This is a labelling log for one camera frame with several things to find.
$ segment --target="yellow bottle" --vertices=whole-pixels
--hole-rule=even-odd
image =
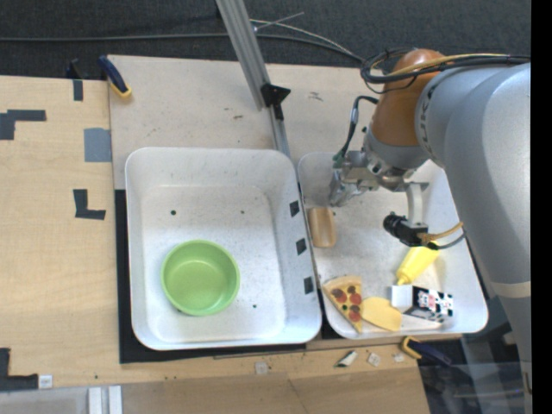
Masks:
[[[411,284],[437,258],[439,252],[427,247],[413,247],[397,270],[397,285]]]

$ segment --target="toy pizza slice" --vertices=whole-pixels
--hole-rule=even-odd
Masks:
[[[359,333],[362,332],[361,286],[361,277],[351,275],[331,279],[322,285],[331,303]]]

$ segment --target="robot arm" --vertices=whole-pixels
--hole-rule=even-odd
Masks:
[[[530,62],[401,54],[382,79],[362,71],[367,83],[386,84],[362,150],[335,158],[330,203],[380,186],[406,191],[409,218],[390,215],[384,228],[407,245],[425,245],[429,226],[412,217],[420,189],[407,179],[427,159],[444,170],[476,264],[511,324],[532,411]]]

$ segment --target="wooden surface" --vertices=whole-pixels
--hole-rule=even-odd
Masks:
[[[70,80],[1,77],[0,93],[0,113],[47,115],[45,122],[17,122],[15,139],[0,141],[0,347],[11,348],[10,375],[96,386],[254,375],[255,362],[264,361],[289,379],[405,370],[413,381],[397,381],[396,389],[422,393],[416,361],[396,362],[394,344],[326,349],[314,341],[293,354],[119,364],[113,169],[85,162],[84,152],[85,129],[110,129],[107,85],[85,81],[77,102]],[[76,218],[73,189],[87,189],[89,208],[106,210],[105,219]],[[359,359],[335,368],[351,349]],[[381,357],[377,368],[367,363],[370,352]]]

